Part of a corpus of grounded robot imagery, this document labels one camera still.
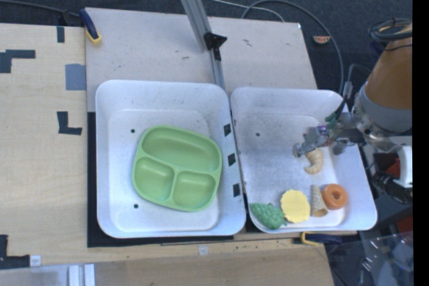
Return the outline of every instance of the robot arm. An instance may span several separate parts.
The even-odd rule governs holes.
[[[398,26],[402,27],[399,32],[386,33]],[[356,94],[352,111],[345,110],[344,100],[325,118],[325,125],[308,129],[304,142],[295,145],[294,154],[299,157],[317,147],[332,146],[332,152],[338,155],[350,145],[367,143],[376,150],[397,153],[404,168],[401,178],[393,180],[390,187],[403,188],[407,194],[411,190],[412,195],[412,165],[408,157],[411,147],[406,149],[405,156],[403,147],[390,139],[412,128],[412,23],[405,19],[378,23],[369,33],[375,43],[385,47]],[[387,185],[386,178],[377,177],[373,180],[377,187]]]

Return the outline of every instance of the black cable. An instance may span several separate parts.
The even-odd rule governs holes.
[[[331,38],[332,40],[332,44],[334,45],[334,48],[336,50],[339,62],[340,62],[340,86],[339,86],[339,94],[342,94],[343,92],[343,87],[344,87],[344,66],[343,66],[343,57],[341,56],[341,52],[339,50],[338,45],[336,44],[336,41],[334,40],[333,36],[330,34],[328,28],[321,22],[321,20],[319,20],[319,18],[317,18],[315,15],[313,15],[311,12],[309,12],[308,10],[306,10],[305,8],[296,5],[295,3],[291,3],[290,1],[286,1],[286,0],[259,0],[254,2],[253,4],[251,4],[250,6],[248,6],[248,8],[246,8],[246,10],[243,12],[243,14],[241,15],[241,18],[245,18],[246,15],[249,13],[249,11],[261,4],[261,3],[282,3],[282,4],[286,4],[286,5],[290,5],[292,7],[295,7],[301,11],[303,11],[304,13],[306,13],[307,15],[309,15],[312,19],[314,19],[322,28],[323,30],[328,34],[328,36]]]
[[[360,69],[360,70],[361,70],[361,72],[365,72],[365,73],[367,73],[368,75],[370,75],[370,73],[371,73],[371,70],[370,70],[369,68],[366,68],[366,67],[364,67],[364,66],[362,66],[362,65],[360,65],[360,64],[351,64],[351,65],[349,66],[349,75],[347,76],[347,81],[350,81],[350,79],[351,79],[351,74],[353,73],[353,70],[354,70],[355,68]]]
[[[67,13],[73,17],[79,17],[79,14],[74,13],[74,12],[68,12],[67,10],[61,10],[58,9],[56,7],[50,7],[50,6],[45,6],[45,5],[39,5],[39,4],[35,4],[35,3],[28,3],[26,1],[18,1],[18,0],[0,0],[0,3],[4,3],[4,4],[12,4],[12,5],[21,5],[21,6],[28,6],[28,7],[37,7],[39,9],[45,9],[48,11],[53,11],[53,12],[58,12],[58,13]]]
[[[392,52],[394,50],[398,50],[398,49],[402,49],[402,48],[408,48],[408,47],[412,47],[412,44],[404,44],[403,46],[398,46],[398,47],[394,47],[394,48],[390,48],[390,49],[384,49],[385,52]]]
[[[338,109],[337,110],[335,110],[335,119],[336,120],[338,120],[339,118],[340,118],[340,116],[341,116],[341,113],[343,113],[343,109],[344,109],[344,106],[346,105],[346,98],[345,97],[343,97],[343,101],[341,101],[341,104],[340,104],[340,106],[338,106]]]
[[[385,31],[395,27],[407,27],[410,24],[412,24],[412,21],[408,18],[392,18],[387,21],[379,21],[368,27],[368,34],[374,42],[378,43],[403,40],[413,36],[412,29],[396,33],[385,33]]]

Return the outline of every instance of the black clamp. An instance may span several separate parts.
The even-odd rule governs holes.
[[[221,45],[225,43],[227,40],[226,37],[217,35],[212,32],[208,32],[204,35],[204,41],[206,42],[206,47],[208,50],[213,50],[214,52],[214,59],[217,61],[221,61],[221,51],[219,48]]]
[[[7,256],[7,235],[0,235],[0,269],[29,267],[29,255],[22,257]]]

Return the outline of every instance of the green divided plate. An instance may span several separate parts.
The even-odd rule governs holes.
[[[183,211],[199,211],[216,196],[222,153],[210,138],[158,125],[142,135],[133,163],[133,185],[150,202]]]

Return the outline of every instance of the white plastic tub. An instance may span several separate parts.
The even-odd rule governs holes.
[[[214,84],[110,80],[96,93],[97,217],[115,238],[228,236],[245,223],[241,177],[229,99]],[[184,212],[144,200],[135,191],[132,165],[143,132],[171,125],[213,139],[223,170],[208,208]]]
[[[231,95],[231,110],[239,150],[243,181],[249,203],[271,203],[280,207],[282,194],[302,191],[311,201],[310,186],[336,183],[349,195],[349,203],[330,210],[321,218],[310,217],[277,230],[262,226],[252,213],[256,227],[265,232],[367,230],[377,221],[377,210],[357,146],[333,155],[321,148],[324,164],[318,174],[309,175],[305,156],[294,156],[296,143],[304,141],[308,127],[325,124],[324,118],[340,105],[342,98],[329,90],[282,88],[237,88]]]

